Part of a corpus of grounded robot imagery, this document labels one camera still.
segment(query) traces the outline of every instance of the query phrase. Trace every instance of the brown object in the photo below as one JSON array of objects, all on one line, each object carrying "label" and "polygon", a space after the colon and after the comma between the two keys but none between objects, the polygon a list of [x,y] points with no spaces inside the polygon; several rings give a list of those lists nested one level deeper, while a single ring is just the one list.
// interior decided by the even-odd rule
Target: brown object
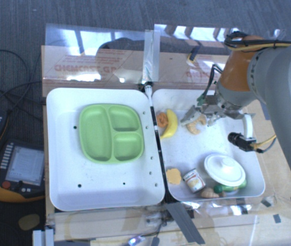
[{"label": "brown object", "polygon": [[201,114],[195,121],[186,125],[187,129],[194,135],[198,135],[201,132],[199,129],[196,128],[198,122],[200,122],[202,125],[206,125],[206,116],[204,114]]},{"label": "brown object", "polygon": [[39,220],[40,218],[37,214],[30,214],[20,218],[18,224],[23,231],[28,231],[39,225]]},{"label": "brown object", "polygon": [[157,115],[157,125],[161,128],[164,128],[168,125],[168,118],[167,118],[166,113],[160,112]]},{"label": "brown object", "polygon": [[204,188],[200,196],[203,198],[219,198],[219,195],[216,194],[212,188]]}]

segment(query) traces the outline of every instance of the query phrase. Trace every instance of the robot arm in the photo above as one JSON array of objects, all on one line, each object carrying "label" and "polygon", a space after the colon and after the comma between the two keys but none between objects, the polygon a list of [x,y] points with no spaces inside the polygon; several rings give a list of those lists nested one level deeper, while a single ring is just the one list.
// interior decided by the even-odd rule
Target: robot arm
[{"label": "robot arm", "polygon": [[[205,91],[197,99],[197,107],[192,107],[181,123],[185,124],[196,111],[209,118],[209,126],[226,116],[245,119],[242,108],[258,99],[267,106],[291,169],[291,42],[271,42],[235,32],[225,44],[232,53],[217,81],[215,94],[207,96]],[[231,133],[228,140],[245,151],[254,150],[254,140],[241,134]]]}]

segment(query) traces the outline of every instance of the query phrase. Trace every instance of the green plate compartment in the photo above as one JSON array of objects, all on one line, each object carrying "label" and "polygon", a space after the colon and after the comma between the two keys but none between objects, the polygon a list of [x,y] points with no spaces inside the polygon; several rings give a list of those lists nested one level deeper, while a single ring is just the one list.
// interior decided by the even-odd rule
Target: green plate compartment
[{"label": "green plate compartment", "polygon": [[93,104],[79,117],[79,137],[85,156],[99,163],[139,158],[144,150],[141,121],[134,109],[118,104]]}]

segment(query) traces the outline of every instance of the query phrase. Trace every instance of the toy food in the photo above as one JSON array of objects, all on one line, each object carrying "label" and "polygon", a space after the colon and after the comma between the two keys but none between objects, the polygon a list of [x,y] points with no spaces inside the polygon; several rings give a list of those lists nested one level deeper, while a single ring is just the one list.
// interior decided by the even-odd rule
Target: toy food
[{"label": "toy food", "polygon": [[180,184],[182,177],[178,169],[169,169],[166,171],[166,177],[171,184]]},{"label": "toy food", "polygon": [[161,128],[164,128],[168,125],[168,118],[167,118],[166,113],[160,112],[157,115],[157,125]]},{"label": "toy food", "polygon": [[201,191],[200,196],[203,198],[219,198],[219,195],[212,188],[207,187]]},{"label": "toy food", "polygon": [[237,189],[242,189],[246,186],[247,186],[246,180],[244,180],[241,185],[235,186],[235,187],[231,187],[231,186],[227,186],[227,185],[223,185],[223,184],[217,184],[214,186],[214,192],[217,194],[222,193],[223,191],[231,192],[231,191],[235,191]]},{"label": "toy food", "polygon": [[195,121],[187,124],[186,127],[192,134],[198,135],[201,132],[199,129],[196,128],[196,126],[199,122],[202,125],[206,125],[207,120],[206,120],[206,116],[204,114],[201,114]]},{"label": "toy food", "polygon": [[160,136],[160,139],[172,137],[177,130],[178,120],[173,110],[167,109],[167,119],[168,119],[168,125],[164,133]]}]

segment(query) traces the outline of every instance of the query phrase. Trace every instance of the toy banana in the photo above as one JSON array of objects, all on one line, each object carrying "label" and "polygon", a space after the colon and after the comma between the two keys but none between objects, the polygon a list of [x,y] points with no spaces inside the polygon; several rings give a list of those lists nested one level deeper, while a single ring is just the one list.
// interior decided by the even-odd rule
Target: toy banana
[{"label": "toy banana", "polygon": [[168,119],[168,125],[164,133],[161,135],[160,139],[172,137],[177,130],[178,119],[173,110],[167,109],[167,119]]}]

